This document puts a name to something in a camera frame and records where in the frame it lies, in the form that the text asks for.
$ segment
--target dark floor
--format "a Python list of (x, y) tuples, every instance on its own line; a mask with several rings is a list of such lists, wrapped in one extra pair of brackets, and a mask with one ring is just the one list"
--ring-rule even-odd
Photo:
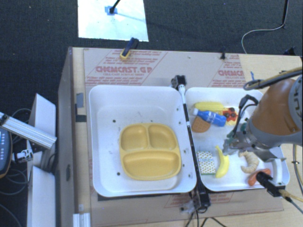
[[(285, 0), (143, 0), (149, 42), (139, 49), (244, 53), (242, 36), (282, 23)], [(123, 48), (124, 41), (78, 38), (77, 0), (0, 0), (0, 112), (31, 108), (35, 93), (57, 103), (68, 46)], [(286, 26), (256, 32), (245, 40), (247, 53), (283, 54), (295, 47), (302, 55), (303, 0), (289, 0)], [(0, 181), (0, 190), (5, 181)], [(26, 191), (0, 194), (26, 226)], [(15, 226), (0, 209), (0, 227)]]

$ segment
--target blue bottle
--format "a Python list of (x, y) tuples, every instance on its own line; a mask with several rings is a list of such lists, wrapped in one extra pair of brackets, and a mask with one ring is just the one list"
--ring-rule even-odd
[(206, 122), (218, 125), (220, 127), (223, 127), (226, 122), (226, 117), (223, 115), (219, 115), (217, 113), (214, 113), (212, 111), (200, 111), (197, 108), (194, 109), (193, 115), (197, 115)]

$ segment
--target protective paper sheet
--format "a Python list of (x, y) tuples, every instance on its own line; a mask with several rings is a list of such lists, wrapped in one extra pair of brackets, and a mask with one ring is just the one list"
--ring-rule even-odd
[(117, 0), (78, 0), (80, 38), (148, 42), (143, 0), (120, 0), (115, 13), (108, 9)]

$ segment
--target shrimp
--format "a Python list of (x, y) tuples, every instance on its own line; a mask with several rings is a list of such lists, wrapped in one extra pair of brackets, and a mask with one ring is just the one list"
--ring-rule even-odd
[(259, 165), (259, 159), (253, 152), (240, 152), (239, 151), (239, 157), (244, 156), (246, 158), (246, 161), (248, 163), (248, 166), (241, 166), (241, 169), (245, 173), (253, 173), (258, 165)]

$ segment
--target yellow plate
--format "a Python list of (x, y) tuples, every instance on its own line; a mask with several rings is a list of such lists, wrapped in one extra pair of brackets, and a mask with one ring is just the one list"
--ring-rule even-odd
[(138, 123), (120, 134), (120, 159), (125, 173), (136, 180), (162, 180), (181, 169), (181, 156), (174, 131), (159, 123)]

